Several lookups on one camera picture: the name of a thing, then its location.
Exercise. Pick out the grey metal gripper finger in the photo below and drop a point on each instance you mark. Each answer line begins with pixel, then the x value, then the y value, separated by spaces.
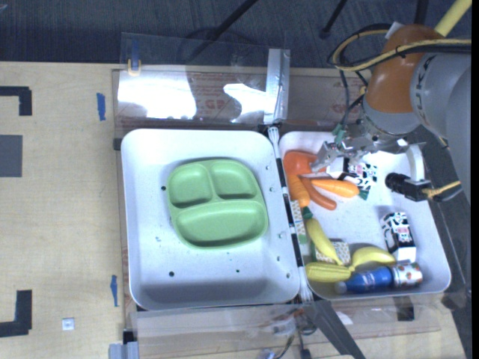
pixel 326 157
pixel 354 160

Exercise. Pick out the cow print milk carton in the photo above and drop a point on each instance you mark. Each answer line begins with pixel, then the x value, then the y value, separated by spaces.
pixel 365 173
pixel 399 234

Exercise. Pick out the orange patterned small carton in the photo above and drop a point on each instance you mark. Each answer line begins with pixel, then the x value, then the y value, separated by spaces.
pixel 341 251

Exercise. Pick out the orange carrot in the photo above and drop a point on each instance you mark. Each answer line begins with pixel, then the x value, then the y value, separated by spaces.
pixel 335 187
pixel 298 191

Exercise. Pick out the orange toy pepper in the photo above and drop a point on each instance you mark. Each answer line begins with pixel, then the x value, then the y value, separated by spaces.
pixel 296 162

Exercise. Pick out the orange sausage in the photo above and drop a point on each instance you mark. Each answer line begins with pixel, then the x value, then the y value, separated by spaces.
pixel 321 197

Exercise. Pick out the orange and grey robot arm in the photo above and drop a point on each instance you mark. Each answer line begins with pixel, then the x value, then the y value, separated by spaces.
pixel 430 88

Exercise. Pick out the green divided plate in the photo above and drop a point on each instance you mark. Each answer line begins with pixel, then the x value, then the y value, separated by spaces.
pixel 217 215

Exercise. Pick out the white can fruit print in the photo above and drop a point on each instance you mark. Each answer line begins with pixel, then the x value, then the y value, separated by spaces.
pixel 408 274

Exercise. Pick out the black cylinder on white bracket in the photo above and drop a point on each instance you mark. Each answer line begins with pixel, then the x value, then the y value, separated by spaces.
pixel 402 184

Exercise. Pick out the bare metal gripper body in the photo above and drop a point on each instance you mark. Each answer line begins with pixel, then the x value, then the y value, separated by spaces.
pixel 368 141

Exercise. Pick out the yellow corn cob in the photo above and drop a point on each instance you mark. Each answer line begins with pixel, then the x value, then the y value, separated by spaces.
pixel 327 272

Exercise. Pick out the white plastic tray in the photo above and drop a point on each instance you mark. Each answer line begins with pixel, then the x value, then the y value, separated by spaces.
pixel 359 219
pixel 149 238

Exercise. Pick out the yellow banana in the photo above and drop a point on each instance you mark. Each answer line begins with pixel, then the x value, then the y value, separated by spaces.
pixel 321 238
pixel 372 256

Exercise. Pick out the blue bottle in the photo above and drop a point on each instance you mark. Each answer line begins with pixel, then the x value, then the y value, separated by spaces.
pixel 368 279

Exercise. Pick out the thin black and white rod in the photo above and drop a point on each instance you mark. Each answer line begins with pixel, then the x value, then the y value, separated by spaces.
pixel 287 196

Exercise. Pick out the orange patterned white packet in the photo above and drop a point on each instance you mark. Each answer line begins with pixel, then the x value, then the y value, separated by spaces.
pixel 298 221

